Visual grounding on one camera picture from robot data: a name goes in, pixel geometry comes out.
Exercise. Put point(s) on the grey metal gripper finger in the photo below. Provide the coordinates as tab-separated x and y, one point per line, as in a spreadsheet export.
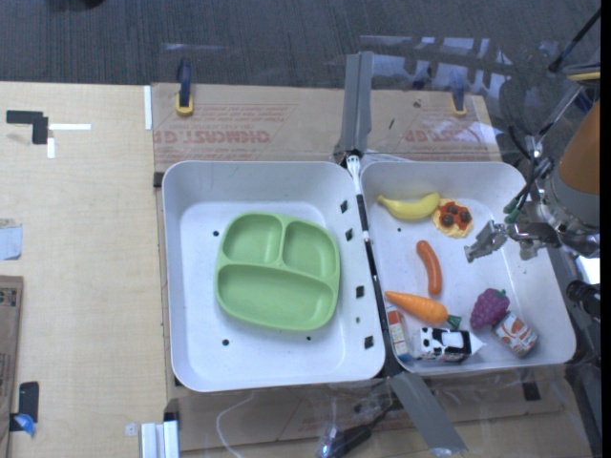
496	231
478	247

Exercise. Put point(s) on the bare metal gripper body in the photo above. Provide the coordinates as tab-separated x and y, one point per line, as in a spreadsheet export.
541	233

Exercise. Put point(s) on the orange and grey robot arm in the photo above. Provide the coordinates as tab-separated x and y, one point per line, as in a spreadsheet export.
580	160

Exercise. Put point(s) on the yellow pizza slice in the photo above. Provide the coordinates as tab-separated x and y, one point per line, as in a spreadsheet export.
453	220

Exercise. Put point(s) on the white plastic tray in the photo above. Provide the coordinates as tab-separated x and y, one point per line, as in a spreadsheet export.
477	184
267	365

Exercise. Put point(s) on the orange sausage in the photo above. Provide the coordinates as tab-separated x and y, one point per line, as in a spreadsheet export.
430	267

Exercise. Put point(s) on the purple grapes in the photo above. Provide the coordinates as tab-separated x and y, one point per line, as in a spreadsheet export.
488	309

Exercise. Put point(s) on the yellow banana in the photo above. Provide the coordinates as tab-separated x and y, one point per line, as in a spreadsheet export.
410	208

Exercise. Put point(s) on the orange carrot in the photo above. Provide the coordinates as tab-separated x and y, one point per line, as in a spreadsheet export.
420	306

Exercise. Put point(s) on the orange and white can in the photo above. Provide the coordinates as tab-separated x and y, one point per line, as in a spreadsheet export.
516	334

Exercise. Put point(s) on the black and white milk carton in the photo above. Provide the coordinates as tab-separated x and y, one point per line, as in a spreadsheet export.
444	346

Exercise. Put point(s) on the orange and white carton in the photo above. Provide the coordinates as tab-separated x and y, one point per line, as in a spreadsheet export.
397	332

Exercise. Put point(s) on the green divided plate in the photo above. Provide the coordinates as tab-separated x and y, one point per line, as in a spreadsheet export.
274	294

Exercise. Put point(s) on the brown cardboard board red print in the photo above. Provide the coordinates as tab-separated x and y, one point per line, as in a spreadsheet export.
248	127

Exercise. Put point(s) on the black cylinder on white bracket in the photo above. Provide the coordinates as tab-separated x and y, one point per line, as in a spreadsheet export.
584	296

